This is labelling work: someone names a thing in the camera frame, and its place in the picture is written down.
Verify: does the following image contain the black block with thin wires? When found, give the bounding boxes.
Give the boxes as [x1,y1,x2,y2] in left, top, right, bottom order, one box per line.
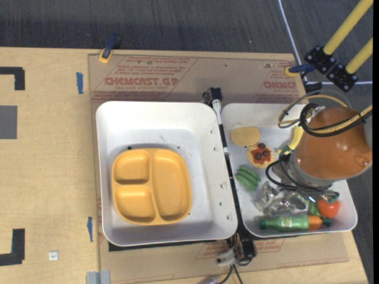
[227,237,257,263]
[203,87,223,105]

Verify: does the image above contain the red toy tomato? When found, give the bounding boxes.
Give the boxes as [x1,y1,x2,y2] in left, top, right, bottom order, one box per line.
[317,199,341,219]

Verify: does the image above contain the thin black and white rod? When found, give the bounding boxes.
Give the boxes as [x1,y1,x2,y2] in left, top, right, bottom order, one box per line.
[211,99,247,242]

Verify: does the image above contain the white plastic tray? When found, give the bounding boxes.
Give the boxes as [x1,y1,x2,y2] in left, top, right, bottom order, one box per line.
[220,102,358,238]
[95,101,239,247]

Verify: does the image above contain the orange divided plate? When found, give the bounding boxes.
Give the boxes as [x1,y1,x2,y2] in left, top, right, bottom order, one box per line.
[111,148,193,226]

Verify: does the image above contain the tan round biscuit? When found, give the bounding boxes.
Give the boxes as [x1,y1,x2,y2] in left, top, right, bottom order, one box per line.
[230,126,262,147]

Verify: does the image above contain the orange carrot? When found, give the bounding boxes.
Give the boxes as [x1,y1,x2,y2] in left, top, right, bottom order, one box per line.
[307,214,332,231]

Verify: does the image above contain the green toy vegetable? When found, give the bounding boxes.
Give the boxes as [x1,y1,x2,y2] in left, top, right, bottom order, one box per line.
[307,201,322,217]

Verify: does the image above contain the green plastic bottle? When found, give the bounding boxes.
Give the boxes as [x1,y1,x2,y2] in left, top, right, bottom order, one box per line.
[259,214,310,233]

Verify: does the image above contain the black cylinder on white bracket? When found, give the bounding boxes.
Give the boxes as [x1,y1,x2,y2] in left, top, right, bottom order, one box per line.
[302,104,326,121]

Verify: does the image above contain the brown cardboard board red print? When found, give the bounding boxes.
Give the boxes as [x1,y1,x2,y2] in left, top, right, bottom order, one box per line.
[88,53,350,280]

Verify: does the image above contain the round toy pizza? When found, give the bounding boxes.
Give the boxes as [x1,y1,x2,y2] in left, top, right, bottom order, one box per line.
[246,143,275,169]

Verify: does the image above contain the green pea pods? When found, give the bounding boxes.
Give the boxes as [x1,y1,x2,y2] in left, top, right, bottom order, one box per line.
[235,166,262,192]

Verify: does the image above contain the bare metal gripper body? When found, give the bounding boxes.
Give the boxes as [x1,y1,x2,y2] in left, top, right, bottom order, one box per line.
[278,188,310,212]

